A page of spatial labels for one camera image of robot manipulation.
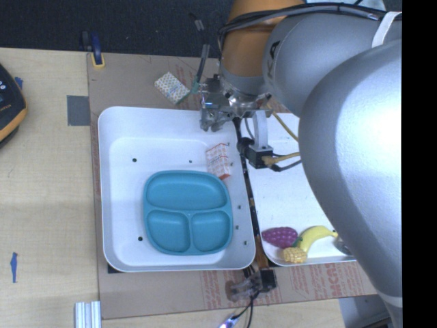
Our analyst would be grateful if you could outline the purple grapes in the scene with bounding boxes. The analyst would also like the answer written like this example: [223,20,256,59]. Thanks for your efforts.
[261,226,299,249]

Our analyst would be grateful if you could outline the white plastic tray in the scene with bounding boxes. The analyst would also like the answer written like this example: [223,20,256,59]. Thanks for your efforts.
[234,112,358,268]
[97,105,257,273]

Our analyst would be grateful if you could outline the orange and white carton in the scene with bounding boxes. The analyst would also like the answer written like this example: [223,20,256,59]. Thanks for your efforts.
[205,142,233,181]

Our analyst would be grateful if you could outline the thin black rod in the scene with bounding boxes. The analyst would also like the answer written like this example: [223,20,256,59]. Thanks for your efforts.
[234,120,268,270]

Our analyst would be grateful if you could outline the yellow corn cob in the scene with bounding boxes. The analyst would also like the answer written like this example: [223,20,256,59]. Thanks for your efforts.
[281,246,309,265]

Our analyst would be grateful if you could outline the brown cardboard board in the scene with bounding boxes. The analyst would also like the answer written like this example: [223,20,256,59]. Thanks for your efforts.
[85,52,377,320]

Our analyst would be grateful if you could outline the blue divided plate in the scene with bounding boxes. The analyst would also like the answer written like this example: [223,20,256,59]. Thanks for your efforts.
[143,169,234,256]

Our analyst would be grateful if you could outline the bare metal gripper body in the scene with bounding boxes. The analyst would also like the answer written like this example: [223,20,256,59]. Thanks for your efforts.
[199,74,273,120]

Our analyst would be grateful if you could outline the black block with thin wires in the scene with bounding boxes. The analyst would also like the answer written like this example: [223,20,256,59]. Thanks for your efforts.
[251,268,278,294]

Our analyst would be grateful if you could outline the yellow banana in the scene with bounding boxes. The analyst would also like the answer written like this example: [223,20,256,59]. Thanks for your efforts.
[295,225,339,254]

